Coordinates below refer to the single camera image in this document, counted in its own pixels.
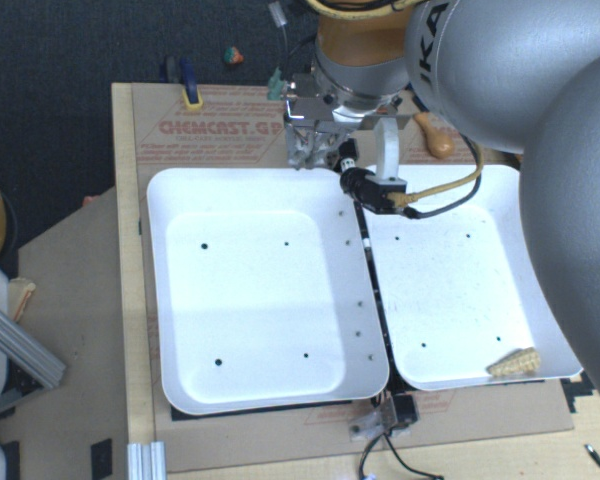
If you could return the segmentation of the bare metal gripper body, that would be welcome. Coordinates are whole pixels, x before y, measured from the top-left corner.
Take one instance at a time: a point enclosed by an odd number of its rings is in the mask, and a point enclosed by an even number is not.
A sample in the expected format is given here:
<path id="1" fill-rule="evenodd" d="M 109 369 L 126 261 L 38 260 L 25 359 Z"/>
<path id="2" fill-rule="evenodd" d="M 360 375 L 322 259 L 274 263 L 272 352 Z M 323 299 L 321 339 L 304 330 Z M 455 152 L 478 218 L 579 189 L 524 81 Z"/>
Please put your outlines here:
<path id="1" fill-rule="evenodd" d="M 380 119 L 397 121 L 404 129 L 410 113 L 399 110 L 395 94 L 370 95 L 338 84 L 324 71 L 294 74 L 285 93 L 285 121 L 296 132 L 316 136 L 316 141 L 344 141 L 360 130 L 370 131 Z"/>

